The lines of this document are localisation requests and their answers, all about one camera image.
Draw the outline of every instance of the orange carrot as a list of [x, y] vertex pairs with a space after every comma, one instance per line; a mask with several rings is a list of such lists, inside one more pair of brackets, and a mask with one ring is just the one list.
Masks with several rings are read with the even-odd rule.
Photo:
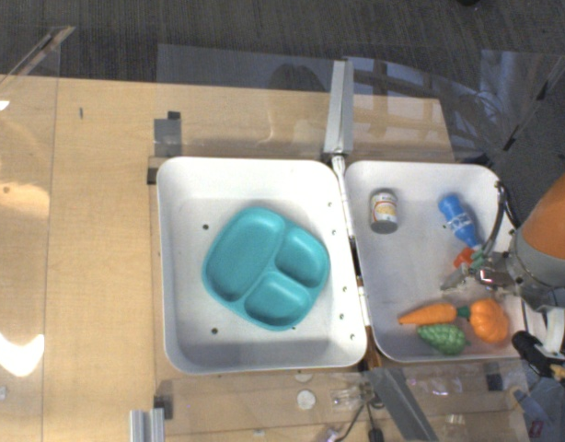
[[450, 303], [437, 303], [435, 305], [418, 308], [399, 318], [399, 324], [446, 324], [456, 319], [456, 308]]

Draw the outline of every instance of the teal divided plate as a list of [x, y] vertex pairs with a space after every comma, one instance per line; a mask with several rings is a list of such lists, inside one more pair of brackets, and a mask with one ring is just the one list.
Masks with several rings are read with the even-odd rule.
[[219, 233], [202, 265], [207, 291], [242, 318], [271, 331], [300, 322], [328, 280], [326, 248], [267, 208], [239, 212]]

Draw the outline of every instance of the white tray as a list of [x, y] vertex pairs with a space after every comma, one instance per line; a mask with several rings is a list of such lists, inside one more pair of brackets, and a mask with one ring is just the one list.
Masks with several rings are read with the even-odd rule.
[[[509, 340], [501, 345], [483, 343], [469, 324], [457, 319], [470, 345], [457, 357], [444, 356], [417, 336], [414, 326], [400, 326], [398, 316], [442, 299], [440, 285], [454, 270], [452, 262], [465, 244], [444, 228], [439, 200], [457, 193], [472, 211], [479, 240], [489, 235], [497, 213], [497, 177], [481, 166], [361, 161], [346, 172], [346, 186], [378, 348], [399, 362], [431, 362], [517, 357]], [[371, 194], [388, 188], [398, 198], [398, 230], [377, 234], [370, 228]], [[512, 225], [504, 217], [495, 250], [507, 250]], [[481, 285], [468, 285], [448, 297], [455, 304], [484, 297]], [[506, 297], [510, 335], [524, 328], [520, 299]]]
[[[366, 348], [340, 190], [333, 172], [302, 160], [177, 157], [157, 176], [167, 356], [194, 374], [343, 367]], [[331, 269], [296, 329], [268, 331], [215, 301], [202, 262], [242, 208], [266, 206], [310, 231]]]

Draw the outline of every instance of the can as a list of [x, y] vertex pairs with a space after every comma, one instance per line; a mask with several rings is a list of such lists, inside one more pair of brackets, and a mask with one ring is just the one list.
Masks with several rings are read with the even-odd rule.
[[371, 229], [390, 234], [397, 227], [397, 196], [389, 189], [377, 190], [371, 196]]

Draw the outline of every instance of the transparent plastic part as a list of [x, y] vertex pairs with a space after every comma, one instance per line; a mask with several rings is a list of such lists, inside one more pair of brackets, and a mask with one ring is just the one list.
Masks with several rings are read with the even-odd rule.
[[[547, 166], [550, 183], [565, 170], [565, 60], [483, 51], [460, 61], [454, 52], [437, 58], [430, 52], [377, 48], [376, 59], [342, 53], [354, 68], [347, 164], [481, 164], [512, 190], [511, 207], [524, 218], [543, 193], [526, 188], [536, 163], [517, 173], [526, 153]], [[326, 157], [334, 61], [161, 45], [157, 70], [156, 157]], [[561, 141], [553, 145], [550, 138]], [[370, 401], [371, 386], [357, 366], [192, 377], [167, 361], [155, 186], [150, 207], [156, 406], [167, 410], [167, 439], [324, 442], [342, 436], [363, 401]], [[409, 364], [401, 371], [440, 440], [565, 435], [562, 388], [535, 383], [518, 359]], [[303, 390], [315, 396], [311, 409], [298, 403]], [[554, 416], [557, 411], [562, 415]], [[370, 417], [386, 440], [403, 440], [382, 404]], [[346, 440], [366, 440], [370, 417], [361, 411]]]
[[15, 48], [0, 46], [0, 440], [40, 441], [57, 77], [72, 29], [0, 34], [11, 30]]

